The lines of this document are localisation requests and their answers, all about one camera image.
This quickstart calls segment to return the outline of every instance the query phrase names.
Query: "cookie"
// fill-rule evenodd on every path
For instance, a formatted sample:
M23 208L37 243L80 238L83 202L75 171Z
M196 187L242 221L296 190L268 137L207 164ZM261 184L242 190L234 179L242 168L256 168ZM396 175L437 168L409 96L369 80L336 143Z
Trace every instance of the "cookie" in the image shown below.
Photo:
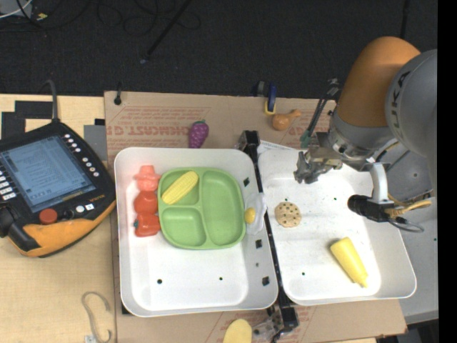
M281 202L274 209L274 215L278 223L284 227L295 227L300 224L301 213L296 204Z

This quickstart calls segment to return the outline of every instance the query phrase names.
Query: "display screen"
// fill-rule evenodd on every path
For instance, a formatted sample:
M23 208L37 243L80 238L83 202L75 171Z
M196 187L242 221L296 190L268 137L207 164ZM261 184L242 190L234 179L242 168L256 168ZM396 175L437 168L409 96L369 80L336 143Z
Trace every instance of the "display screen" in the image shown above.
M2 151L0 160L32 212L95 189L59 136Z

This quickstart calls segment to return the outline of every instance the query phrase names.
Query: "table surface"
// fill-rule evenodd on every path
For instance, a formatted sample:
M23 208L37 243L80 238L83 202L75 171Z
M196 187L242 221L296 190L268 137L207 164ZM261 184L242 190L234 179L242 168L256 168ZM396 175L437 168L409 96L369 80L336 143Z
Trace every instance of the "table surface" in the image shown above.
M50 101L51 97L2 94L1 112L14 112L17 100ZM93 125L95 119L104 119L105 114L103 97L59 97L59 117L82 136L84 126ZM27 119L26 130L46 123L49 120ZM3 263L0 299L4 306L0 311L2 341L83 342L84 336L92 334L89 316L81 300L87 292L94 292L86 301L94 313L100 338L106 340L109 332L115 337L117 296L113 278L113 238L111 217L107 217L79 243L49 258L23 257L7 239L0 240ZM405 235L418 277L417 292L401 302L408 323L438 316L437 272L435 275L429 271L437 266L435 238L434 230L421 235L421 239ZM108 309L100 296L107 300ZM373 338L354 340L360 343L375 341Z

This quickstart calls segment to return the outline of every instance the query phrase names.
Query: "white cord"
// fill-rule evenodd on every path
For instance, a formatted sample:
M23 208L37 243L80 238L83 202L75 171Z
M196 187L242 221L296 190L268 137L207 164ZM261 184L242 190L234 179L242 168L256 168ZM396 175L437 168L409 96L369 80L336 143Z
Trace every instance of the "white cord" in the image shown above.
M28 5L30 5L30 3L32 2L33 0L28 0L23 6L22 6L22 9L26 8ZM1 18L6 18L8 16L11 16L11 15L14 15L16 13L19 13L21 11L21 9L17 9L15 11L12 11L11 13L7 13L7 14L4 14L4 15L0 15L0 19Z

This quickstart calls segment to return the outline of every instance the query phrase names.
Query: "red button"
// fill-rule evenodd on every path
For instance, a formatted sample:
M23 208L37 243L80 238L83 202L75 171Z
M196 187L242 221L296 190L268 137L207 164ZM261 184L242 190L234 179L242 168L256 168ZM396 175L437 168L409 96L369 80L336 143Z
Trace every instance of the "red button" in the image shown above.
M38 217L43 225L53 224L57 221L57 212L55 209L44 209Z

